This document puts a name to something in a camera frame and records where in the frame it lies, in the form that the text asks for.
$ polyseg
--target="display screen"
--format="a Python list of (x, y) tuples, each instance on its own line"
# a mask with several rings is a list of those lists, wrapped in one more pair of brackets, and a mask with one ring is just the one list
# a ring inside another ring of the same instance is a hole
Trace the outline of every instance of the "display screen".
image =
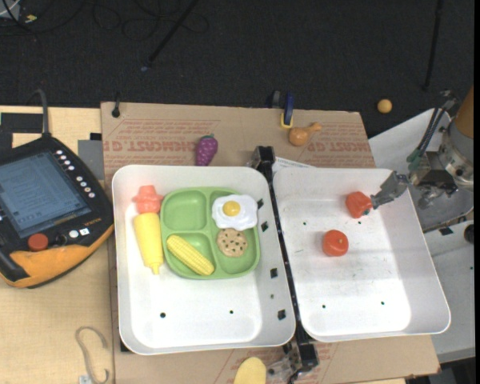
[(0, 166), (0, 205), (20, 238), (91, 212), (50, 152)]

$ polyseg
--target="black fabric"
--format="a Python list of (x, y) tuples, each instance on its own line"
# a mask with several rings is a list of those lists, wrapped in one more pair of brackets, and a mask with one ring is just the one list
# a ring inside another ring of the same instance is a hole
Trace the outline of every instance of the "black fabric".
[(278, 90), (298, 109), (359, 111), (372, 137), (474, 84), (474, 0), (444, 0), (440, 12), (438, 0), (198, 0), (146, 67), (192, 1), (22, 0), (19, 24), (0, 18), (0, 105), (41, 88), (50, 106), (99, 107), (119, 92), (264, 107)]

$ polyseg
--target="white tray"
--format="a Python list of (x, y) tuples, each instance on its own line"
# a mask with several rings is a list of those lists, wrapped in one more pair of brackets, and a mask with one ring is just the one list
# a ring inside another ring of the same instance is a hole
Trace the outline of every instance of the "white tray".
[[(195, 186), (228, 187), (256, 201), (262, 199), (261, 257), (256, 268), (239, 278), (193, 280), (176, 275), (164, 263), (160, 274), (153, 275), (142, 263), (132, 223), (138, 214), (132, 197), (144, 185), (154, 185), (162, 195)], [(126, 347), (148, 355), (280, 346), (291, 340), (295, 317), (270, 191), (262, 174), (240, 166), (131, 165), (116, 172), (112, 192), (119, 331)]]
[[(274, 176), (302, 325), (321, 342), (437, 334), (450, 311), (409, 191), (360, 219), (345, 197), (370, 196), (391, 170), (287, 167)], [(348, 252), (329, 257), (322, 236), (346, 234)]]

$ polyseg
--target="toy fried egg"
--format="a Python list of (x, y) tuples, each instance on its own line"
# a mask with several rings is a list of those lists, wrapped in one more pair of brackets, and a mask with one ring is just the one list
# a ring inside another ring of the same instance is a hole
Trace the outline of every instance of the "toy fried egg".
[(249, 195), (231, 194), (215, 199), (211, 216), (219, 229), (245, 230), (258, 223), (258, 204)]

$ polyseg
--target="yellow bottle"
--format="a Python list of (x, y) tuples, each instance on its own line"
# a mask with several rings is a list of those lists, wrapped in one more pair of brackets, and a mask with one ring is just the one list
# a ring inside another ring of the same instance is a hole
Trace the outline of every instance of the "yellow bottle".
[(134, 218), (134, 228), (144, 266), (158, 274), (158, 268), (163, 264), (160, 217), (155, 212), (139, 214)]

